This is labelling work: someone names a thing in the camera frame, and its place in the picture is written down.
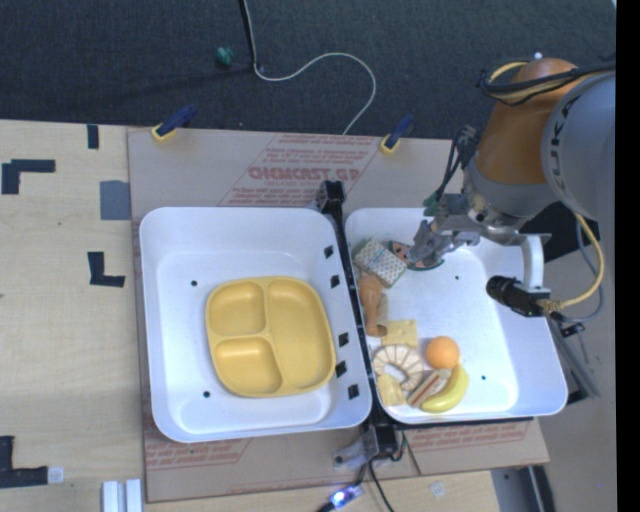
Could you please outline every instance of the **black hole in tray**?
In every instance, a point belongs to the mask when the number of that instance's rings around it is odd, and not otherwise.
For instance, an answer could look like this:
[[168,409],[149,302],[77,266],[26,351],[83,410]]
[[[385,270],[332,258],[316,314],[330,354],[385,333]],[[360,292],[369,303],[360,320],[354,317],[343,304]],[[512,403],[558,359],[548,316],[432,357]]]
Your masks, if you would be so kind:
[[351,386],[349,386],[348,391],[349,391],[349,400],[357,397],[360,394],[360,390],[358,389],[357,384],[352,384]]
[[346,361],[341,361],[336,365],[336,377],[340,377],[347,371]]

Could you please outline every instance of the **dark background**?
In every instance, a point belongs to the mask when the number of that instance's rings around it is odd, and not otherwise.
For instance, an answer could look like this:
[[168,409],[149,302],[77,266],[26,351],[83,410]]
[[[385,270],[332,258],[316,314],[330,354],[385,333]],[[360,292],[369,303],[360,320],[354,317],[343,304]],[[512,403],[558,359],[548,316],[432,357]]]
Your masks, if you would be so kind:
[[[148,126],[195,104],[195,128],[339,134],[371,94],[365,69],[346,58],[324,59],[286,82],[259,79],[238,0],[0,6],[2,119]],[[389,133],[406,113],[415,119],[412,137],[450,139],[467,124],[482,130],[493,108],[476,88],[482,69],[535,52],[578,66],[616,52],[611,0],[248,0],[248,7],[268,76],[326,52],[371,68],[377,94],[352,135]],[[216,64],[220,47],[233,52],[230,68]],[[554,208],[558,223],[566,215]],[[536,221],[548,227],[544,214]]]

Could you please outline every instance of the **cardboard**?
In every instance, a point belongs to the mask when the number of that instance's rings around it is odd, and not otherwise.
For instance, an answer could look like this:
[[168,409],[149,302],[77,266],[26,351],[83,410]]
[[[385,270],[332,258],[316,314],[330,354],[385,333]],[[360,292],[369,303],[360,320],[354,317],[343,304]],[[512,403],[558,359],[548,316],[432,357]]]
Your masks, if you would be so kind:
[[[136,309],[143,396],[146,497],[149,502],[349,483],[333,452],[359,429],[181,444],[155,427],[150,409],[138,228],[162,206],[308,207],[324,180],[344,183],[345,215],[363,207],[419,207],[442,179],[450,142],[402,140],[396,152],[380,138],[178,130],[166,143],[148,129],[128,132]],[[449,187],[458,191],[460,175]],[[405,431],[407,454],[385,462],[380,479],[547,462],[537,420],[438,426]]]

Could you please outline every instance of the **white tray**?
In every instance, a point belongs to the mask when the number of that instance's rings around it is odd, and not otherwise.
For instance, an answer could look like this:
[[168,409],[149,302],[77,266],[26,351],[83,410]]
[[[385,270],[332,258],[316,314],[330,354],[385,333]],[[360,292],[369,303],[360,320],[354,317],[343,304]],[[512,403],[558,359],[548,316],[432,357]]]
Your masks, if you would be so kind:
[[[362,209],[346,221],[353,249],[368,238],[412,244],[423,209]],[[416,320],[419,350],[437,335],[454,338],[470,377],[462,402],[446,413],[430,414],[408,405],[387,407],[405,424],[495,420],[544,416],[560,411],[567,387],[549,327],[543,318],[525,318],[489,298],[490,277],[521,279],[522,251],[483,239],[444,256],[428,271],[405,271],[385,290],[389,320]],[[367,336],[371,355],[380,340]]]
[[[372,397],[327,218],[297,208],[160,208],[144,217],[140,246],[152,412],[167,437],[179,442],[256,437],[346,428],[367,418]],[[302,279],[316,290],[341,371],[308,393],[236,396],[216,376],[205,303],[224,282],[273,275]]]

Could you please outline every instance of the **toy orange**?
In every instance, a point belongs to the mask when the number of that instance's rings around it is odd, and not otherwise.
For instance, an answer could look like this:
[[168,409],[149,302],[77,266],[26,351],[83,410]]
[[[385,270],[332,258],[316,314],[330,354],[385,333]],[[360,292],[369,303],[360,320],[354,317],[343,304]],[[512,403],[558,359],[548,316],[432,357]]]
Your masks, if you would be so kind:
[[436,336],[425,350],[427,363],[432,368],[453,368],[460,361],[460,348],[449,336]]

